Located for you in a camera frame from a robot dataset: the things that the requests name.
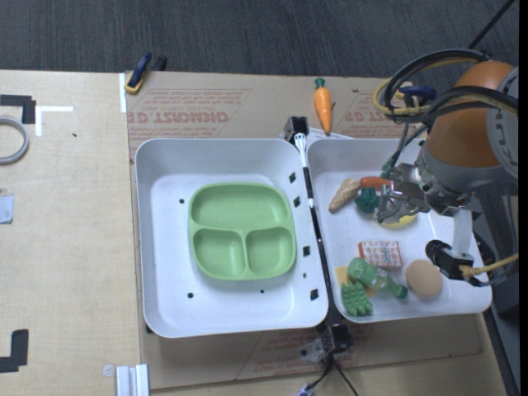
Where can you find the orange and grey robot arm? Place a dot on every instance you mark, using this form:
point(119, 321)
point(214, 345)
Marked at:
point(462, 138)

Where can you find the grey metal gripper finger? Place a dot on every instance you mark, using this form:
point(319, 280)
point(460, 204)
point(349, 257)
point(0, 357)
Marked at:
point(408, 210)
point(386, 208)

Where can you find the beige toy bread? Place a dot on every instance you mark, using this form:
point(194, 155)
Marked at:
point(343, 195)

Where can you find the black cylinder on white bracket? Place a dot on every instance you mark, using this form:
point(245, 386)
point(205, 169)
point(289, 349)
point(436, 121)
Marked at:
point(438, 252)

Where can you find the yellow toy cheese slice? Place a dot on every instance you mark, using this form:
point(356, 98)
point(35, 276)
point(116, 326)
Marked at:
point(340, 274)

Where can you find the beige round toy bun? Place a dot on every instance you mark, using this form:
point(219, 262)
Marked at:
point(424, 278)

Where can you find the thin black and white rod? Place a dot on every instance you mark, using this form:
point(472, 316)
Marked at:
point(317, 225)

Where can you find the green plastic bottle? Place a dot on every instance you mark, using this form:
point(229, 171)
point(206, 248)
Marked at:
point(371, 274)

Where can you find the green ridged toy vegetable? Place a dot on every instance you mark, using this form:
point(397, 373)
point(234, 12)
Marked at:
point(355, 300)

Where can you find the green divided plate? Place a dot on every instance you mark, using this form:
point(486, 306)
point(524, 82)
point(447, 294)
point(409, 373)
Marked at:
point(241, 204)

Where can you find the grey tape roll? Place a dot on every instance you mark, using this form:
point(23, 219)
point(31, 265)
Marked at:
point(24, 142)

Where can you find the white plastic tray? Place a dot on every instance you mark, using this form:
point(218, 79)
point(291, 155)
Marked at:
point(412, 307)
point(173, 237)

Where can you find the yellow flat toy food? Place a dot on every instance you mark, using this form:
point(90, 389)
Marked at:
point(398, 222)

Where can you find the brown cardboard board red print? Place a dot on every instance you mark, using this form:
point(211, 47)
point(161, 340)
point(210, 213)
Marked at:
point(231, 109)

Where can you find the orange carrot with green top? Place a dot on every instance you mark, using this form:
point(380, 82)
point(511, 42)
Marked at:
point(323, 105)

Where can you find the orange and white carton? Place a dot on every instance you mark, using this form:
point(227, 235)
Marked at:
point(380, 254)

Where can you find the green toy broccoli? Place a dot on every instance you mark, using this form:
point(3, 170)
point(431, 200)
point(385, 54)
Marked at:
point(367, 201)

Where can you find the small orange toy sausage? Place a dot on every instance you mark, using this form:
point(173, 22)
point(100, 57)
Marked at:
point(373, 182)

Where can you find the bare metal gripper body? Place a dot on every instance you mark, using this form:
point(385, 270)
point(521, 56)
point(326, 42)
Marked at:
point(437, 196)

